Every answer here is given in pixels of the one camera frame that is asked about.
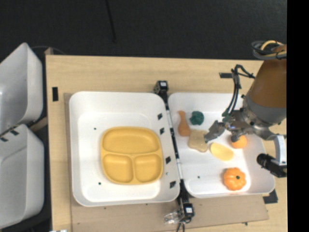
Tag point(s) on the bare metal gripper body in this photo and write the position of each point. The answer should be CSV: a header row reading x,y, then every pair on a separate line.
x,y
243,124

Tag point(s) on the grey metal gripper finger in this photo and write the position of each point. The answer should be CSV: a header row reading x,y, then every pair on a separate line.
x,y
235,137
213,132

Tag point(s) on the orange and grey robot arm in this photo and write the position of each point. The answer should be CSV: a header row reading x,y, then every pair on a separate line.
x,y
270,86

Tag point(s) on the orange fruit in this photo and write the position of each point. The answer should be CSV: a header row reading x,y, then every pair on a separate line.
x,y
240,142

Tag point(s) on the beige bread slice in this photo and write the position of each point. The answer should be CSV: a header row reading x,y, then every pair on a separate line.
x,y
197,142

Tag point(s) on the yellow lemon wedge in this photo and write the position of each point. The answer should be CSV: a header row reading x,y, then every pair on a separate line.
x,y
222,151

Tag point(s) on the green broccoli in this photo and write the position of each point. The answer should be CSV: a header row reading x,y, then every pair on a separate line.
x,y
196,118

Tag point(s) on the orange butternut squash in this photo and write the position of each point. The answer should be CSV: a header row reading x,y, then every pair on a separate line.
x,y
184,128

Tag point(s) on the thin black and white rod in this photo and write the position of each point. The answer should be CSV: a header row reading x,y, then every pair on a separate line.
x,y
174,141

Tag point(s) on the white plastic tray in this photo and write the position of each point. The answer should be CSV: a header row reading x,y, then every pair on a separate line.
x,y
91,105
207,173

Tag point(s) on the orange pumpkin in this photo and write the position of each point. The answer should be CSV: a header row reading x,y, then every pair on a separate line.
x,y
234,179

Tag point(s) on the yellow divided plate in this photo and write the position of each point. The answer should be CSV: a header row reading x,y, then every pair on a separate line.
x,y
130,153

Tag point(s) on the black cylinder on white bracket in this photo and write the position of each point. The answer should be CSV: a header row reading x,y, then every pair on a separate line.
x,y
270,163

